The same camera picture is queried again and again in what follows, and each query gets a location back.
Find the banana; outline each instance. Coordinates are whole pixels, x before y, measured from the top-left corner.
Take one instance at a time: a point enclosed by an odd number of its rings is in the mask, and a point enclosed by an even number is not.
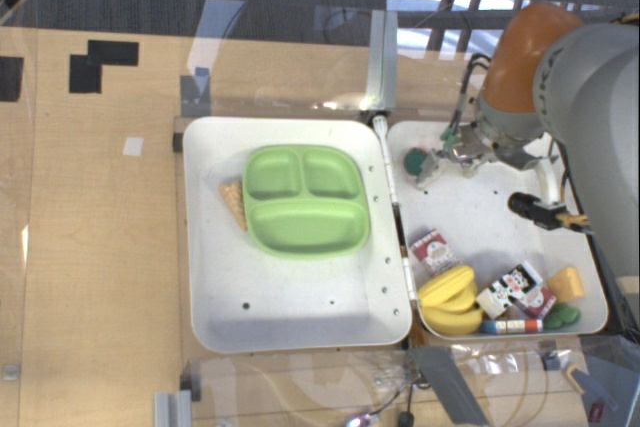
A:
[[[467,287],[457,295],[454,295],[448,301],[433,306],[438,310],[446,311],[448,313],[464,313],[473,308],[476,302],[476,295],[478,293],[478,287],[475,282],[471,282]]]
[[[449,313],[437,308],[421,308],[422,317],[431,329],[445,336],[464,336],[477,331],[482,324],[482,310]]]
[[[473,269],[468,265],[458,265],[449,269],[420,287],[420,304],[432,307],[448,301],[467,288],[473,282],[473,276]]]

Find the wooden surface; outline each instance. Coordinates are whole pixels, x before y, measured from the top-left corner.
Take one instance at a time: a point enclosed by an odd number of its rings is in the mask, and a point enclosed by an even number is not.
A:
[[[101,95],[69,94],[69,55],[86,54],[90,38],[138,41],[139,66],[105,66]],[[36,43],[32,184],[25,189],[24,177],[21,186],[16,184],[12,197],[19,201],[9,208],[22,212],[30,201],[24,335],[22,353],[19,344],[15,353],[22,359],[22,377],[19,383],[1,383],[0,424],[152,425],[153,394],[175,392],[183,363],[191,358],[215,369],[203,374],[209,403],[194,408],[198,427],[213,426],[214,417],[222,414],[243,426],[340,424],[381,400],[377,394],[358,397],[338,389],[342,403],[332,409],[300,392],[305,379],[328,388],[340,383],[347,368],[343,358],[356,355],[326,351],[312,360],[312,369],[318,371],[308,374],[295,355],[251,360],[202,351],[185,328],[188,304],[185,283],[180,283],[181,219],[171,138],[180,113],[179,77],[188,73],[192,39],[42,30]],[[7,55],[6,45],[0,50]],[[15,52],[23,55],[25,50]],[[264,114],[266,106],[279,102],[274,106],[279,115],[295,115],[327,99],[344,99],[340,95],[345,92],[355,95],[349,101],[357,102],[367,58],[366,49],[360,48],[227,42],[212,71],[214,110]],[[429,59],[399,63],[399,98],[422,114],[448,112],[456,100],[461,65]],[[23,116],[16,109],[7,114],[12,107],[0,105],[3,123]],[[22,132],[9,133],[13,151],[30,155],[20,146],[29,141],[20,139]],[[144,139],[141,156],[123,155],[128,137]],[[2,176],[15,176],[11,173],[20,166],[29,168],[30,161],[5,158],[2,165]],[[13,223],[14,234],[27,220],[3,212],[0,221]],[[13,243],[10,254],[15,255],[20,247]],[[14,256],[11,265],[19,263]],[[1,265],[12,276],[24,275],[19,268],[6,267],[4,260]],[[20,331],[22,290],[14,292],[13,299],[10,295],[0,296],[0,321],[13,315]],[[20,336],[15,330],[10,335],[12,340]],[[11,341],[0,338],[0,343],[4,356]],[[375,361],[378,356],[370,357]],[[368,370],[359,374],[365,388],[371,387],[373,368],[367,365],[361,365]],[[253,369],[253,374],[238,373],[242,368]],[[234,403],[223,411],[220,397],[232,376]],[[253,377],[243,381],[243,376]],[[543,399],[544,407],[531,425],[585,425],[579,396],[564,379],[545,391],[539,385],[542,376],[532,369],[528,388],[521,374],[468,377],[496,425],[516,409],[510,425],[527,422]],[[416,425],[449,424],[433,392],[420,392],[415,400]],[[396,413],[385,412],[383,425],[394,425]]]

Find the metal bracket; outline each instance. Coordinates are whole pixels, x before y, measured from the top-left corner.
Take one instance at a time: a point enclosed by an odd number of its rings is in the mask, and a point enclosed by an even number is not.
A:
[[[154,427],[192,427],[191,391],[156,393],[153,416]]]
[[[372,11],[366,96],[361,110],[383,111],[396,106],[398,13]]]

